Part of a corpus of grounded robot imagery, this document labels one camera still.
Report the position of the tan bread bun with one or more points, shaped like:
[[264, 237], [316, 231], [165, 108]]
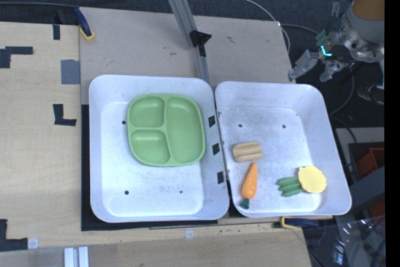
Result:
[[247, 152]]

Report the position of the green divided plate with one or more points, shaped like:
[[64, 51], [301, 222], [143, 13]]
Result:
[[184, 131]]

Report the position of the white plastic tray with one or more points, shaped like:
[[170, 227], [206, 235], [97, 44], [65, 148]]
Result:
[[150, 190], [265, 134]]

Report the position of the brown cardboard board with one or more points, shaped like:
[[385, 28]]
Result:
[[140, 47]]

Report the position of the orange carrot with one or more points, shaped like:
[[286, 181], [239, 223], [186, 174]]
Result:
[[250, 182]]

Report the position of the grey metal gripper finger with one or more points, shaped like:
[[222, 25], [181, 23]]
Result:
[[301, 66], [330, 72]]

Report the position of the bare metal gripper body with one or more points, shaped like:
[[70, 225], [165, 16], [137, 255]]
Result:
[[354, 47]]

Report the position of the yellow round biscuit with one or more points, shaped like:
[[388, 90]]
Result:
[[312, 179]]

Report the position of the green bean pods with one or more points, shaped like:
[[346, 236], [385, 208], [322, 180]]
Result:
[[290, 187]]

